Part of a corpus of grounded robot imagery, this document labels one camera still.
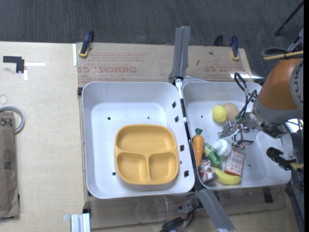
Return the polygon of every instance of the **yellow banana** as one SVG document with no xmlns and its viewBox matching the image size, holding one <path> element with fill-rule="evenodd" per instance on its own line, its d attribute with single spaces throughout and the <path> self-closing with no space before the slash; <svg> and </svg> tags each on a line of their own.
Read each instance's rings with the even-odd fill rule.
<svg viewBox="0 0 309 232">
<path fill-rule="evenodd" d="M 225 185 L 237 185 L 241 181 L 241 177 L 224 173 L 221 169 L 214 167 L 218 176 L 217 181 Z"/>
</svg>

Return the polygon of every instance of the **orange carrot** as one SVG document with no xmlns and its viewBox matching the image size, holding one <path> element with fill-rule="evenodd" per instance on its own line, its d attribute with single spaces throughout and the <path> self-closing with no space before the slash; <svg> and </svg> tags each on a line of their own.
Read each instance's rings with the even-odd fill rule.
<svg viewBox="0 0 309 232">
<path fill-rule="evenodd" d="M 204 138 L 201 136 L 202 130 L 200 128 L 196 128 L 196 136 L 193 137 L 193 149 L 195 153 L 195 158 L 197 161 L 197 167 L 201 165 L 202 156 L 203 156 L 203 149 L 204 149 Z"/>
</svg>

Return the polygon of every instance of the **soda can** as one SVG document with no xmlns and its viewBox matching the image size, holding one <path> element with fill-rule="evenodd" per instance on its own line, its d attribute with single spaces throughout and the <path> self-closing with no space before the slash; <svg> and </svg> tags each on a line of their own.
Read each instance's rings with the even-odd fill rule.
<svg viewBox="0 0 309 232">
<path fill-rule="evenodd" d="M 200 167 L 198 168 L 200 179 L 203 183 L 208 183 L 210 181 L 216 180 L 218 176 L 213 168 L 211 160 L 203 159 Z"/>
</svg>

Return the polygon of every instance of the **gray ring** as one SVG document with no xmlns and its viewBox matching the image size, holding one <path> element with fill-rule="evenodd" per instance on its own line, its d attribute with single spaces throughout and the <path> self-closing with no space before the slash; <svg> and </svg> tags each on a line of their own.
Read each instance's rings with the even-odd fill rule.
<svg viewBox="0 0 309 232">
<path fill-rule="evenodd" d="M 6 95 L 0 95 L 0 99 L 1 99 L 1 97 L 5 97 L 6 98 L 5 103 L 0 102 L 0 104 L 5 105 L 8 102 L 8 97 Z"/>
<path fill-rule="evenodd" d="M 22 130 L 24 125 L 25 125 L 25 116 L 24 116 L 24 114 L 15 106 L 3 106 L 3 107 L 0 107 L 0 112 L 4 112 L 4 111 L 16 112 L 21 117 L 21 123 L 14 131 L 15 134 L 18 134 Z"/>
</svg>

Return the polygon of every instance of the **brown package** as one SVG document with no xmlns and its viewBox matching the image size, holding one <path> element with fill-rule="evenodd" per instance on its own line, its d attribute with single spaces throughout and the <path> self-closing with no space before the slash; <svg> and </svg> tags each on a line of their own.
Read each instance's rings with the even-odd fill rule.
<svg viewBox="0 0 309 232">
<path fill-rule="evenodd" d="M 19 214 L 14 114 L 0 113 L 0 218 Z"/>
</svg>

